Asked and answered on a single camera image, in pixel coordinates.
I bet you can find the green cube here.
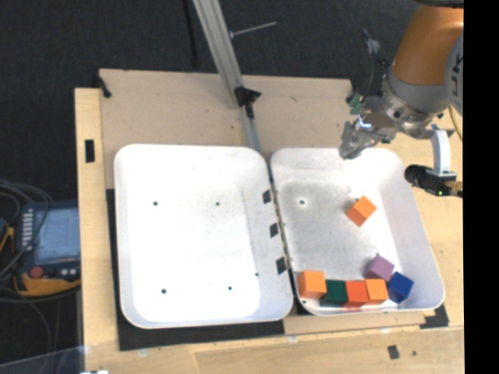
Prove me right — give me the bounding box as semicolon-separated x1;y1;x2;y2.
319;279;349;306

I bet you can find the purple cube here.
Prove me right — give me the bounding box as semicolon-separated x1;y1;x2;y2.
364;253;395;282

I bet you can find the white plastic tray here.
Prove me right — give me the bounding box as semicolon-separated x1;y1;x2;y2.
269;146;446;317
113;143;294;330

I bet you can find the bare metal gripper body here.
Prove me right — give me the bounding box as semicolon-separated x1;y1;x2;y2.
359;93;434;140

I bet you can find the red-orange cube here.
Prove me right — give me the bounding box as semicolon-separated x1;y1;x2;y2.
343;280;370;309

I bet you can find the brown cardboard board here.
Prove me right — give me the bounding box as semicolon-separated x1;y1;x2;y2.
97;68;437;337

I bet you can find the orange cube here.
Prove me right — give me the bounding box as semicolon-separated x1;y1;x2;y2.
296;270;327;300
345;195;378;228
365;278;390;305

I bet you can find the blue cube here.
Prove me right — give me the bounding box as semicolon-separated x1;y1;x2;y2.
387;271;415;305

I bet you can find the black cylinder on white bracket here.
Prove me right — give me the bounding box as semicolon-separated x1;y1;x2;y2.
404;129;458;197

